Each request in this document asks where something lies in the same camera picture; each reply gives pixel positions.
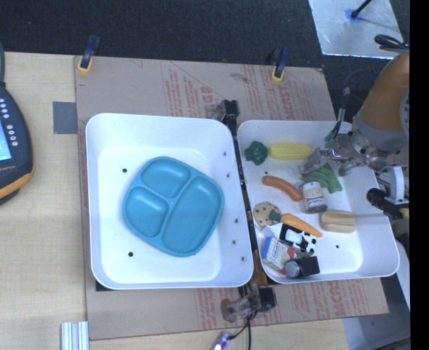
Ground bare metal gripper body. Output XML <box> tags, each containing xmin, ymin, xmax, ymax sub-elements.
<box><xmin>326</xmin><ymin>131</ymin><xmax>381</xmax><ymax>171</ymax></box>

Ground green pea pods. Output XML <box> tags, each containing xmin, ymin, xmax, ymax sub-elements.
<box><xmin>301</xmin><ymin>162</ymin><xmax>344</xmax><ymax>195</ymax></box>

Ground yellow corn cob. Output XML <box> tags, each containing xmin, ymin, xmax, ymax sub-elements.
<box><xmin>267</xmin><ymin>141</ymin><xmax>313</xmax><ymax>161</ymax></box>

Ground small can with yellow label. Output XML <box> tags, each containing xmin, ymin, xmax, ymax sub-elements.
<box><xmin>301</xmin><ymin>181</ymin><xmax>328</xmax><ymax>215</ymax></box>

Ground orange sausage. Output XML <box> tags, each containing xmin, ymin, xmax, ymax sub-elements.
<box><xmin>261</xmin><ymin>174</ymin><xmax>304</xmax><ymax>203</ymax></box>

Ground tan bread loaf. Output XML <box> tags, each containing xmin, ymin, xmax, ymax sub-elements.
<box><xmin>319</xmin><ymin>209</ymin><xmax>357</xmax><ymax>234</ymax></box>

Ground green broccoli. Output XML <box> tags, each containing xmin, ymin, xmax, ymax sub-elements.
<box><xmin>244</xmin><ymin>140</ymin><xmax>270</xmax><ymax>166</ymax></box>

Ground orange carrot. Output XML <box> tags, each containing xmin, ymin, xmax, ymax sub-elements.
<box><xmin>268</xmin><ymin>210</ymin><xmax>323</xmax><ymax>238</ymax></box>

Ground beige chocolate chip biscuit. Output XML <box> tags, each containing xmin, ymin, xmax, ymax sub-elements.
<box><xmin>252</xmin><ymin>201</ymin><xmax>282</xmax><ymax>229</ymax></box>

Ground black and white milk carton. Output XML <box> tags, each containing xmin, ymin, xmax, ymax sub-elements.
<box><xmin>278</xmin><ymin>222</ymin><xmax>319</xmax><ymax>255</ymax></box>

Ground white plastic tray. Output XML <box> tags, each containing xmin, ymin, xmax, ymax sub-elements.
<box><xmin>84</xmin><ymin>112</ymin><xmax>255</xmax><ymax>291</ymax></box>
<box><xmin>236</xmin><ymin>119</ymin><xmax>401</xmax><ymax>285</ymax></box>

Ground yellow juice carton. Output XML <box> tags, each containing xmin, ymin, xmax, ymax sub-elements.
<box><xmin>260</xmin><ymin>236</ymin><xmax>297</xmax><ymax>273</ymax></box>

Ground black bottle with silver cap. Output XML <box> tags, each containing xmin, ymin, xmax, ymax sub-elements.
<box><xmin>283</xmin><ymin>254</ymin><xmax>321</xmax><ymax>279</ymax></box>

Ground blue divided plate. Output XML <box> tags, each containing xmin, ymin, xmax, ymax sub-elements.
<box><xmin>121</xmin><ymin>155</ymin><xmax>226</xmax><ymax>259</ymax></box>

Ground brown cardboard board red print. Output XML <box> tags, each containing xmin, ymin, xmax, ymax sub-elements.
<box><xmin>73</xmin><ymin>55</ymin><xmax>390</xmax><ymax>341</ymax></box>

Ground black cylinder on white bracket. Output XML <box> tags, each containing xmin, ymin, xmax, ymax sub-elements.
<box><xmin>366</xmin><ymin>165</ymin><xmax>410</xmax><ymax>221</ymax></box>

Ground black block with thin wires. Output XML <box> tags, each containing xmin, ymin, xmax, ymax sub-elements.
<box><xmin>221</xmin><ymin>99</ymin><xmax>241</xmax><ymax>124</ymax></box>
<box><xmin>258</xmin><ymin>286</ymin><xmax>278</xmax><ymax>312</ymax></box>

